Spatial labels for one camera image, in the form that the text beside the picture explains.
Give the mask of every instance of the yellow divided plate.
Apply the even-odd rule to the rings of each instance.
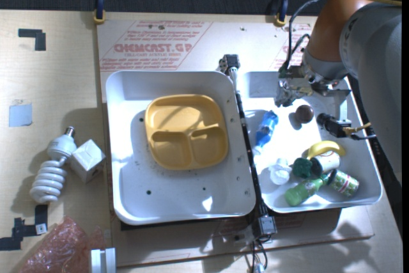
[[[207,168],[228,153],[222,111],[205,95],[156,98],[146,109],[145,126],[153,158],[167,169]]]

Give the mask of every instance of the yellow banana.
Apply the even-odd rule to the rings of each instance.
[[[314,143],[308,149],[307,159],[311,159],[329,151],[336,152],[340,156],[345,155],[345,149],[341,145],[337,144],[335,141],[324,140]]]

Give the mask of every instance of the white tray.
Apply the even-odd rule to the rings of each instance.
[[[167,95],[196,93],[218,103],[229,151],[219,164],[168,170],[151,156],[144,112]],[[131,225],[234,217],[254,208],[256,197],[231,80],[220,72],[119,71],[106,83],[114,209]]]
[[[271,141],[263,147],[262,154],[254,158],[266,205],[278,213],[292,213],[376,203],[382,195],[382,187],[368,140],[354,141],[348,137],[335,138],[325,129],[319,127],[315,119],[308,124],[298,126],[297,124],[292,125],[290,122],[289,117],[294,115],[297,107],[302,104],[308,104],[314,109],[315,118],[320,113],[336,116],[335,110],[339,106],[335,105],[334,98],[323,97],[315,93],[311,97],[294,101],[293,105],[289,107],[276,107],[274,97],[277,91],[275,87],[277,81],[278,72],[247,72],[238,80],[238,88],[242,96],[252,144],[255,140],[255,131],[265,111],[272,109],[279,117],[279,123],[274,130]],[[349,90],[350,86],[344,79],[337,88]],[[352,94],[346,97],[343,108],[346,108],[346,117],[351,120],[352,127],[362,125]],[[347,198],[330,187],[322,187],[317,194],[301,205],[291,207],[284,199],[284,193],[290,187],[296,186],[302,179],[291,175],[286,184],[275,185],[270,180],[268,166],[275,163],[279,157],[287,159],[288,163],[292,164],[296,158],[302,156],[305,150],[321,140],[333,140],[346,150],[346,155],[341,157],[339,170],[356,178],[360,182],[359,189],[353,197]]]

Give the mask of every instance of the table surface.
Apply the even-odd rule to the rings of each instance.
[[[107,13],[108,19],[200,20],[205,22],[266,23],[253,15],[201,15],[158,13]],[[295,22],[314,18],[299,17]],[[10,237],[14,218],[34,224],[36,203],[29,196],[40,164],[48,160],[48,143],[66,127],[77,127],[77,144],[92,139],[107,153],[104,107],[100,96],[100,73],[96,26],[90,12],[0,11],[0,237]],[[19,38],[18,30],[42,29],[47,50],[34,51],[33,38]],[[31,104],[32,123],[9,127],[9,108]],[[266,272],[402,272],[403,243],[383,192],[380,201],[367,206],[374,236],[275,249],[267,252]],[[95,226],[105,232],[112,246],[106,174],[85,184],[70,170],[59,201],[48,209],[52,228],[64,215],[72,217],[86,233]],[[18,272],[41,244],[42,236],[25,237],[21,250],[0,252],[3,272]],[[118,272],[246,272],[251,255],[209,256],[202,260],[120,268]]]

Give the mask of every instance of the white cube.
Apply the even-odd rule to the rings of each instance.
[[[103,170],[104,159],[105,154],[90,139],[72,153],[70,167],[84,183],[87,183]]]

